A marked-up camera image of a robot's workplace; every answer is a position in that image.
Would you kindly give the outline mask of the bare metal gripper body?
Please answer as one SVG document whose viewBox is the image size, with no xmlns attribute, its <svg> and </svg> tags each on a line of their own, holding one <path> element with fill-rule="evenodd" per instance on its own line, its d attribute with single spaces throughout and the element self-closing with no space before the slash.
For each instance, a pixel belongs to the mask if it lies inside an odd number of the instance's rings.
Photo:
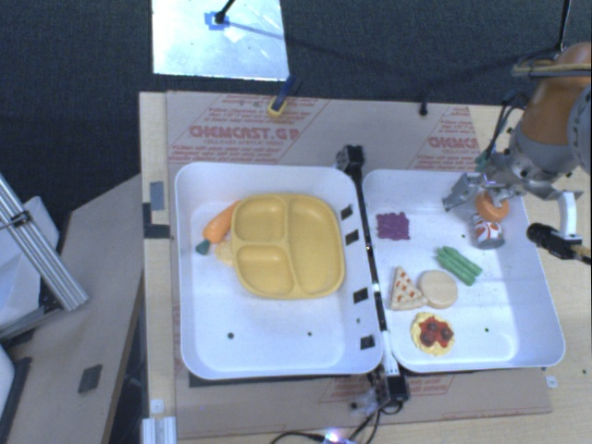
<svg viewBox="0 0 592 444">
<path fill-rule="evenodd" d="M 508 187 L 514 196 L 531 193 L 541 200 L 557 200 L 561 196 L 561 191 L 553 187 L 559 176 L 541 169 L 520 152 L 494 153 L 487 160 L 483 174 L 484 189 L 489 196 L 490 190 L 496 187 Z"/>
</svg>

